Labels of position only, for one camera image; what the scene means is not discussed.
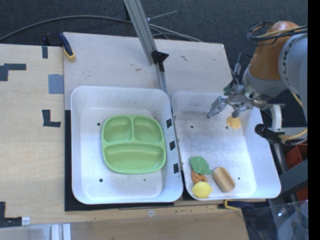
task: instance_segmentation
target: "white tray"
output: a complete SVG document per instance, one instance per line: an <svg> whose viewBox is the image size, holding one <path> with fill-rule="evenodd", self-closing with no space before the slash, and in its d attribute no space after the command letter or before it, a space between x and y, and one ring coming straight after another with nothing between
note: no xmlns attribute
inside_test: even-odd
<svg viewBox="0 0 320 240"><path fill-rule="evenodd" d="M166 203L182 195L183 180L168 95L159 89L80 86L71 94L72 192L84 204ZM102 155L102 127L115 115L156 119L166 142L166 163L146 174L108 169Z"/></svg>
<svg viewBox="0 0 320 240"><path fill-rule="evenodd" d="M271 199L279 195L281 184L269 143L255 133L262 123L257 108L240 115L241 127L227 128L233 109L207 118L206 110L223 93L179 91L172 97L172 111L179 153L188 193L197 200ZM212 175L206 175L213 191L208 198L192 193L190 157L201 156L210 169L225 167L235 181L235 188L222 192Z"/></svg>

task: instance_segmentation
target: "red object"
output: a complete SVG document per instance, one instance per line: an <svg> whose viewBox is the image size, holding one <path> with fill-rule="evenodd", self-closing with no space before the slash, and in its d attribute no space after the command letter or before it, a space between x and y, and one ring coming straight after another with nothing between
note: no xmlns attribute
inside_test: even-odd
<svg viewBox="0 0 320 240"><path fill-rule="evenodd" d="M297 166L308 158L308 144L301 143L296 145L284 156L288 169ZM308 187L305 187L296 192L296 197L299 201L308 199Z"/></svg>

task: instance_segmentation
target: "gray carpet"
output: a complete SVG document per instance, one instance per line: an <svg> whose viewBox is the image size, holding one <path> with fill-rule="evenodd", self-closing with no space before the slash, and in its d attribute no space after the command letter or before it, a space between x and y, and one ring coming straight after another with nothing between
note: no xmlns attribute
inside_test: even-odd
<svg viewBox="0 0 320 240"><path fill-rule="evenodd" d="M255 46L246 37L248 26L263 20L287 20L308 25L308 0L141 0L141 3L146 16L151 18L151 24L203 42L223 44L231 68L234 68L239 53L252 55L255 51ZM172 11L177 12L152 19ZM131 24L72 18L43 23L1 40L1 37L28 25L75 15L126 19L122 0L1 0L0 43L43 45L43 38L50 34L51 45L59 46L58 34L61 32L136 36ZM168 37L181 40L173 35ZM244 59L241 63L246 67L248 62ZM279 95L277 102L287 104L282 110L284 127L305 125L303 112L289 92Z"/></svg>

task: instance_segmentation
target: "toy lemon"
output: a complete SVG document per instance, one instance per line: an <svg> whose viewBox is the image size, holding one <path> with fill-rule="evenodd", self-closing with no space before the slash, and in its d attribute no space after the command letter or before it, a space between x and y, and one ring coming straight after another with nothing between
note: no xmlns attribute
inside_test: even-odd
<svg viewBox="0 0 320 240"><path fill-rule="evenodd" d="M213 191L213 188L207 182L199 181L194 184L191 191L197 198L207 198Z"/></svg>

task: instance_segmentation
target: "green divided plate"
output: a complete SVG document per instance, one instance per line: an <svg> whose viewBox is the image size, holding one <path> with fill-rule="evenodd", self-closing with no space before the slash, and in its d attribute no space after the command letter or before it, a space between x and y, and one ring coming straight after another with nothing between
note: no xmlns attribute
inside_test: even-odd
<svg viewBox="0 0 320 240"><path fill-rule="evenodd" d="M148 174L166 163L161 125L143 115L114 115L103 123L102 154L106 165L120 174Z"/></svg>

